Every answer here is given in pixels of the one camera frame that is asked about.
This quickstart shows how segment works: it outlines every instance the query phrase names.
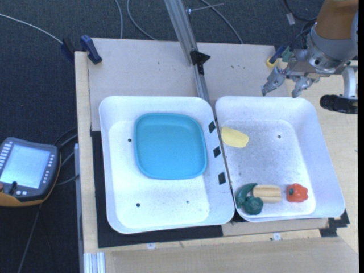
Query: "black cable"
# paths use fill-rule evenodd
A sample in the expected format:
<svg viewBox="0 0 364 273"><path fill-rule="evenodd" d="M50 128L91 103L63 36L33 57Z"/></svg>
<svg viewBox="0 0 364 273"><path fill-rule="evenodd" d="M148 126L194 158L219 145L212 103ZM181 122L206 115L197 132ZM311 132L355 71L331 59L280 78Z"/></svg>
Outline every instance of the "black cable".
<svg viewBox="0 0 364 273"><path fill-rule="evenodd" d="M62 169L64 167L64 165L75 155L75 152L71 152L67 158L65 158L63 160L63 162L61 163L60 169Z"/></svg>
<svg viewBox="0 0 364 273"><path fill-rule="evenodd" d="M310 21L313 21L313 20L316 20L317 17L314 17L314 18L303 18L303 17L300 17L298 16L297 14L295 14L292 9L290 8L287 0L278 0L282 6L286 9L287 13L292 13L293 17L297 20L300 20L300 21L303 21L303 22L310 22Z"/></svg>
<svg viewBox="0 0 364 273"><path fill-rule="evenodd" d="M47 229L47 226L46 226L46 221L44 220L43 212L40 214L40 220L41 220L41 221L42 221L42 223L43 223L43 227L44 227L44 231L45 231L45 237L46 237L46 239L47 239L48 247L49 247L49 249L50 249L50 251L51 251L52 260L53 260L54 265L55 265L55 267L56 267L56 269L57 269L57 272L58 272L58 273L60 273L59 268L58 268L58 265L57 265L57 261L56 261L55 252L54 252L54 249L53 249L53 247L52 247L52 244L51 244L51 242L50 242L50 240L49 240L48 229Z"/></svg>
<svg viewBox="0 0 364 273"><path fill-rule="evenodd" d="M32 240L32 237L33 237L33 234L34 234L34 230L35 230L35 225L36 225L36 222L38 220L39 213L40 213L40 210L41 210L42 206L43 206L43 203L41 203L38 206L38 211L36 212L35 219L33 221L32 229L30 231L30 235L29 235L29 238L28 238L28 241L27 241L27 245L25 247L25 250L24 250L24 253L23 253L23 257L22 257L22 260L21 260L20 265L19 265L19 268L18 268L18 273L21 273L22 272L23 264L24 264L25 258L27 256L27 253L28 253L30 241Z"/></svg>
<svg viewBox="0 0 364 273"><path fill-rule="evenodd" d="M200 2L204 3L205 5L209 6L211 8L211 10L213 10L218 16L220 16L220 18L230 27L230 29L234 32L235 36L237 37L237 39L239 40L239 42L241 44L243 44L243 40L241 39L241 37L239 36L239 34L237 33L237 31L235 30L235 28L230 24L230 22L218 11L216 10L210 3L206 2L205 0L199 0ZM144 35L146 35L148 38L152 39L152 40L157 40L155 37L151 36L150 34L148 34L145 30L143 30L133 19L133 17L131 16L130 13L130 8L129 8L129 4L130 4L130 0L127 0L126 2L126 11L127 14L131 20L131 22L133 23L133 25L140 31L142 32Z"/></svg>
<svg viewBox="0 0 364 273"><path fill-rule="evenodd" d="M294 45L295 45L295 42L297 40L295 24L292 24L291 25L291 28L292 28L292 36L293 36L293 39L292 39L292 43L289 46L293 49L294 48Z"/></svg>
<svg viewBox="0 0 364 273"><path fill-rule="evenodd" d="M71 131L77 130L77 126L69 129L68 131L65 131L64 133L62 133L55 141L54 145L57 146L58 142L61 140L62 137L64 137L65 135L69 134Z"/></svg>
<svg viewBox="0 0 364 273"><path fill-rule="evenodd" d="M59 149L62 149L66 144L68 144L70 141L74 140L77 137L78 137L78 134L72 135L70 138L68 138L62 144L59 145Z"/></svg>
<svg viewBox="0 0 364 273"><path fill-rule="evenodd" d="M67 184L67 183L69 183L69 182L71 182L71 181L73 181L73 180L76 180L78 177L80 177L80 175L79 175L79 174L77 174L77 175L75 175L74 177L71 177L71 178L69 178L69 179L67 179L67 180L64 180L64 181L62 181L62 182L57 183L57 184L56 184L56 186L61 186L61 185Z"/></svg>
<svg viewBox="0 0 364 273"><path fill-rule="evenodd" d="M312 26L314 25L315 21L307 22L305 25L302 26L300 33L297 35L296 39L300 38L301 47L304 48L306 45L306 37L307 34L311 31Z"/></svg>

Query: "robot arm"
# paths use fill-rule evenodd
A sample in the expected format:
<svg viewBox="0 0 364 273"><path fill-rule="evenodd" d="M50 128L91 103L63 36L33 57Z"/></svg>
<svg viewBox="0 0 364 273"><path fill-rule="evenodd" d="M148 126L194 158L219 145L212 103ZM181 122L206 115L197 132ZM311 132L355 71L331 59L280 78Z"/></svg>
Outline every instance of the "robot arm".
<svg viewBox="0 0 364 273"><path fill-rule="evenodd" d="M359 0L325 0L317 20L307 35L304 49L284 51L285 69L274 67L262 86L262 94L278 88L285 79L292 79L295 89L293 97L319 82L321 77L339 74L344 79L344 93L323 96L323 108L342 113L357 113L356 67L350 60L358 55L358 6Z"/></svg>

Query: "toy vegetable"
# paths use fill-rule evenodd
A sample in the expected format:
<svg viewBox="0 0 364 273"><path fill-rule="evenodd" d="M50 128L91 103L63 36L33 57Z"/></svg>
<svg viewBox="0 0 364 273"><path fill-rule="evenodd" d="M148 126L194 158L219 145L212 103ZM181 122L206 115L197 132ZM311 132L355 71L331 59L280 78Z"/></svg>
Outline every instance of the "toy vegetable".
<svg viewBox="0 0 364 273"><path fill-rule="evenodd" d="M257 185L253 188L253 196L259 197L266 203L276 203L282 200L280 187L276 185Z"/></svg>
<svg viewBox="0 0 364 273"><path fill-rule="evenodd" d="M244 185L236 196L237 208L241 206L247 214L259 214L263 208L263 201L259 197L248 196L248 193L257 185L257 183L249 183Z"/></svg>
<svg viewBox="0 0 364 273"><path fill-rule="evenodd" d="M308 199L308 189L298 183L287 187L287 200L289 202L303 202Z"/></svg>

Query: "wooden table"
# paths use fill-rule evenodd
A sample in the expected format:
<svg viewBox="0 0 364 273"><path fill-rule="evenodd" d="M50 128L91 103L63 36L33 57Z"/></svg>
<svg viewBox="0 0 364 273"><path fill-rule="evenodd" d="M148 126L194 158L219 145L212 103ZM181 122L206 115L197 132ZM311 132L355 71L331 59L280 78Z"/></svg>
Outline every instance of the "wooden table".
<svg viewBox="0 0 364 273"><path fill-rule="evenodd" d="M90 130L100 130L98 104L110 95L197 94L194 72L184 61L178 42L93 40L102 63L93 65L85 52L75 53L82 206L80 237L86 258L99 253L99 263L105 261L107 273L358 272L357 115L333 113L319 107L322 95L343 92L340 76L322 79L302 96L316 107L346 201L350 224L338 229L338 237L321 237L319 228L329 227L326 218L229 222L222 226L224 236L219 238L98 248L90 137ZM224 95L261 96L260 86L270 73L265 61L274 53L273 47L199 43L198 48L211 55L204 69L212 106ZM268 96L287 96L291 89L292 82L287 82ZM86 266L85 272L92 272L90 264Z"/></svg>

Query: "blue clamp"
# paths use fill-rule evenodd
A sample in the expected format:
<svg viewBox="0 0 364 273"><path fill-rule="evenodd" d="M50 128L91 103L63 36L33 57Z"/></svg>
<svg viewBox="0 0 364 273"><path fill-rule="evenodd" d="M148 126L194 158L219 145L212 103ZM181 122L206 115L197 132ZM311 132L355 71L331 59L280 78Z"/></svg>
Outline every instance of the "blue clamp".
<svg viewBox="0 0 364 273"><path fill-rule="evenodd" d="M286 45L281 45L277 51L275 52L275 54L269 59L269 63L274 64L275 61L279 58L279 56L286 50L287 46Z"/></svg>
<svg viewBox="0 0 364 273"><path fill-rule="evenodd" d="M88 52L88 58L96 65L102 61L102 58L98 55L95 45L92 39L88 35L81 37L81 45L85 52Z"/></svg>

